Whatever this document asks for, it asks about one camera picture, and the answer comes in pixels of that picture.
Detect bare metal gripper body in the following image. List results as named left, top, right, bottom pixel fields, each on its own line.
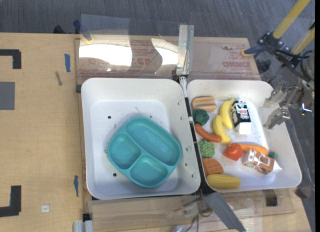
left=282, top=79, right=315, bottom=113

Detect black and white carton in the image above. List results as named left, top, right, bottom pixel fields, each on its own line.
left=231, top=100, right=253, bottom=136

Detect orange carrot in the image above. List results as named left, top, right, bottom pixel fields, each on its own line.
left=239, top=143, right=276, bottom=159

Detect white plastic tray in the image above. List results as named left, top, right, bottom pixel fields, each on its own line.
left=186, top=79, right=303, bottom=194
left=80, top=77, right=202, bottom=201

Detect brown and white carton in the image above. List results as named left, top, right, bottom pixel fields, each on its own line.
left=241, top=149, right=283, bottom=175

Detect yellow banana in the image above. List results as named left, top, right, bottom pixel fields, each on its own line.
left=212, top=114, right=232, bottom=145
left=219, top=97, right=236, bottom=130

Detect red tomato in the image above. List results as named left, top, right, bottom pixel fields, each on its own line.
left=223, top=142, right=244, bottom=162

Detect brown cardboard board red print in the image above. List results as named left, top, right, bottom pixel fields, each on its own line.
left=74, top=35, right=263, bottom=202

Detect toy hot dog bun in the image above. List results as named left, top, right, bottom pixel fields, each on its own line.
left=191, top=95, right=218, bottom=113

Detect orange sausage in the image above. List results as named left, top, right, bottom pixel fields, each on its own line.
left=194, top=122, right=222, bottom=144

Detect green broccoli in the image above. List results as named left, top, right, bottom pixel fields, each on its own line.
left=192, top=109, right=210, bottom=126

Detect green grapes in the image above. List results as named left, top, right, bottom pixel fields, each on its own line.
left=198, top=139, right=216, bottom=159

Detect brown waffle biscuit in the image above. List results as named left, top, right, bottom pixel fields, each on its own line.
left=201, top=157, right=224, bottom=177

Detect yellow corn cob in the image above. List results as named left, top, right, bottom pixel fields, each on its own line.
left=206, top=173, right=242, bottom=190

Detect teal divided plate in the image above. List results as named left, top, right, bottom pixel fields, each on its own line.
left=107, top=116, right=183, bottom=189

